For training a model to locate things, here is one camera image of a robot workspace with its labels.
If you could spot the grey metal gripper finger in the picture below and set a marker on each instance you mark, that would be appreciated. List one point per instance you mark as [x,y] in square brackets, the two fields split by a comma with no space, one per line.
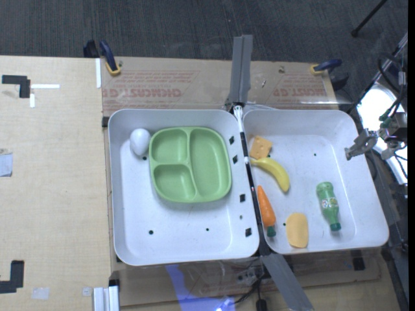
[390,149]
[362,144]

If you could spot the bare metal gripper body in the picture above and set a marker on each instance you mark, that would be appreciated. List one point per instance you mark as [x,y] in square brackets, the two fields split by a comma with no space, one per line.
[398,123]

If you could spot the white plastic tray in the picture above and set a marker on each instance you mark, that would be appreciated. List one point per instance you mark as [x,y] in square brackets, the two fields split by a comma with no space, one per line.
[311,173]
[181,232]

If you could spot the green plastic bottle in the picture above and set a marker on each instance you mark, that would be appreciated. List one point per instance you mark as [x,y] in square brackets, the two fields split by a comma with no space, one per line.
[329,204]

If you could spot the yellow banana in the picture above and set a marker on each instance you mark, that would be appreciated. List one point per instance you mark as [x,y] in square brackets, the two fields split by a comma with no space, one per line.
[275,170]

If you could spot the yellow cheese slice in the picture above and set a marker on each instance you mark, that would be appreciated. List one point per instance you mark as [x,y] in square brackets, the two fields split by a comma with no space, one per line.
[260,147]

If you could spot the yellow oval crisp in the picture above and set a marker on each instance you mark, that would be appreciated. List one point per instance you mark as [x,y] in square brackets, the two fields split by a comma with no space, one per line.
[297,230]

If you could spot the orange carrot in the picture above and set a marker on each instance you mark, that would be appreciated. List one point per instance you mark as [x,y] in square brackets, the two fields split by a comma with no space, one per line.
[266,209]

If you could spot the thin black and white rod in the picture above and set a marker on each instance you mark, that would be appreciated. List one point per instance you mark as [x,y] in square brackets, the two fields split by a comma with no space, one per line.
[242,134]

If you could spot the green divided plate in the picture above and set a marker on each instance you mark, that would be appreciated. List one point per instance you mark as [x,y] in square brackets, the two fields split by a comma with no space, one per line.
[207,160]

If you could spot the brown cardboard board red print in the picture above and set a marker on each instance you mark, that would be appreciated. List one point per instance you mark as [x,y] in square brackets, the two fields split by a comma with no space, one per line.
[201,87]

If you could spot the white egg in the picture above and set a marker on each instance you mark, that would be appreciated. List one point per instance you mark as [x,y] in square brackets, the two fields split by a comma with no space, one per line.
[140,141]

